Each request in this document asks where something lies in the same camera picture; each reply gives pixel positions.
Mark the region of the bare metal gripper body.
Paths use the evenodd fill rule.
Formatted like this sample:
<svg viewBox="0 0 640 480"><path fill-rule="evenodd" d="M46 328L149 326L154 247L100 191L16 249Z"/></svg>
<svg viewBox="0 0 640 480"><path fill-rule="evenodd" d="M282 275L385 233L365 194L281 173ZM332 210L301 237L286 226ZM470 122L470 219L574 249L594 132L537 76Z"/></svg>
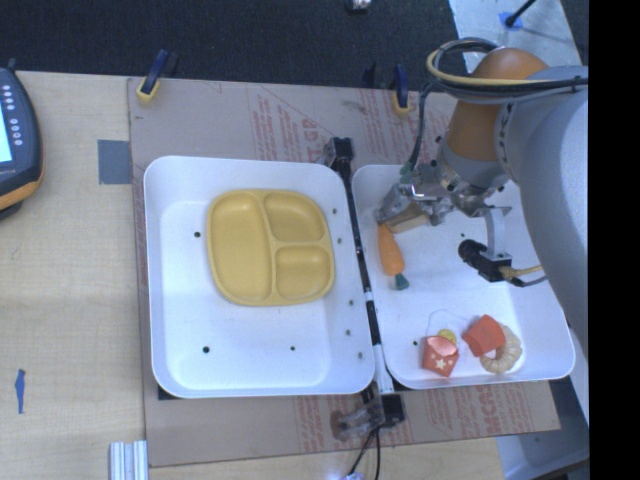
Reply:
<svg viewBox="0 0 640 480"><path fill-rule="evenodd" d="M438 226L454 211L470 218L484 216L489 211L486 200L501 187L501 169L495 163L406 163L392 187L402 193L402 212L387 228L398 234L422 224Z"/></svg>

